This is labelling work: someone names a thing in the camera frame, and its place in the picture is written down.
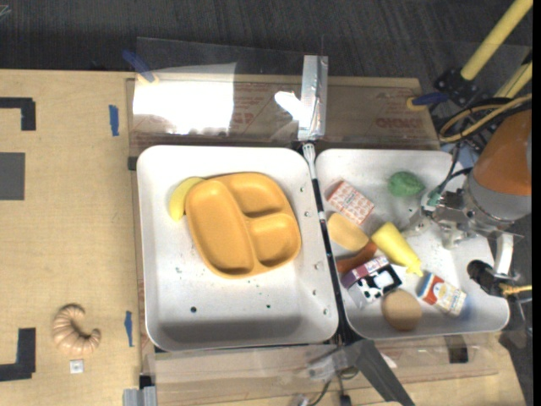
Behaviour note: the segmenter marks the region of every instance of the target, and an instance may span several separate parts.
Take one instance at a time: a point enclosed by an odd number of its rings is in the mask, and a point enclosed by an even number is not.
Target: orange plate
[[[228,174],[201,182],[188,193],[186,216],[203,261],[222,277],[270,271],[301,249],[292,208],[264,174]]]

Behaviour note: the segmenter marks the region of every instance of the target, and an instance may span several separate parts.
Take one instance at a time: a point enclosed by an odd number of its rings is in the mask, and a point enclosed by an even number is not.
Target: wooden table
[[[0,70],[0,96],[31,97],[36,130],[21,131],[20,110],[0,108],[0,152],[24,152],[25,199],[0,200],[0,364],[15,361],[19,328],[36,329],[36,372],[0,382],[0,404],[121,404],[141,366],[132,183],[127,168],[126,81],[132,73]],[[109,106],[119,111],[112,136]],[[68,303],[86,309],[82,328],[102,332],[85,371],[70,374],[52,318]],[[132,313],[134,346],[124,327]],[[509,354],[498,374],[407,383],[417,404],[523,404]],[[381,401],[372,388],[354,404]],[[286,405],[291,398],[249,401]],[[323,405],[337,404],[327,395]]]

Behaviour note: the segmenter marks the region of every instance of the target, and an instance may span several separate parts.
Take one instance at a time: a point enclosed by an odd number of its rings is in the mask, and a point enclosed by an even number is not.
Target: black floor
[[[0,68],[129,69],[138,36],[323,53],[330,75],[414,77],[424,91],[460,67],[513,0],[0,0]],[[533,45],[532,11],[477,78],[496,92]],[[448,109],[442,107],[440,115]],[[531,217],[516,225],[514,267],[531,282]],[[532,305],[524,307],[532,320]],[[505,336],[528,403],[532,337]]]

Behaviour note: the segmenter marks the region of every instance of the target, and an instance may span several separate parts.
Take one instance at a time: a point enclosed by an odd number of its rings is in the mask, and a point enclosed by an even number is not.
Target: white plastic tray
[[[396,198],[387,190],[388,179],[399,171],[415,173],[420,177],[426,191],[432,190],[445,178],[451,166],[451,156],[438,151],[377,151],[331,149],[321,153],[316,160],[316,170],[324,193],[324,208],[327,217],[334,208],[326,201],[328,189],[340,180],[346,180],[375,204],[370,217],[362,225],[370,235],[386,221],[393,222],[399,229],[409,223],[410,216],[419,207],[420,196]],[[451,182],[453,189],[460,179]],[[423,235],[409,238],[423,262],[422,269],[443,277],[447,282],[460,287],[467,293],[467,305],[458,318],[449,317],[436,308],[421,301],[423,317],[418,327],[411,332],[399,332],[392,328],[381,313],[380,302],[359,309],[342,288],[342,297],[351,328],[360,336],[373,339],[425,337],[471,332],[495,332],[502,329],[509,319],[509,306],[505,299],[487,295],[467,274],[467,264],[481,260],[494,265],[489,243],[478,237],[462,242],[454,250],[446,250],[441,244],[440,230],[432,225]],[[347,251],[332,243],[333,255],[342,257]],[[420,278],[406,274],[405,269],[395,266],[403,281],[402,288],[415,294]]]
[[[186,217],[167,203],[186,178],[259,172],[273,178],[298,220],[295,260],[244,279],[211,272]],[[168,351],[321,343],[338,326],[335,296],[306,161],[279,148],[154,146],[137,162],[146,327]]]

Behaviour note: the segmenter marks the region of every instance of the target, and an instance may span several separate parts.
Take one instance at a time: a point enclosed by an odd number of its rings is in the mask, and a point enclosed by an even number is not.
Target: gray square
[[[0,200],[25,199],[25,154],[0,152]]]

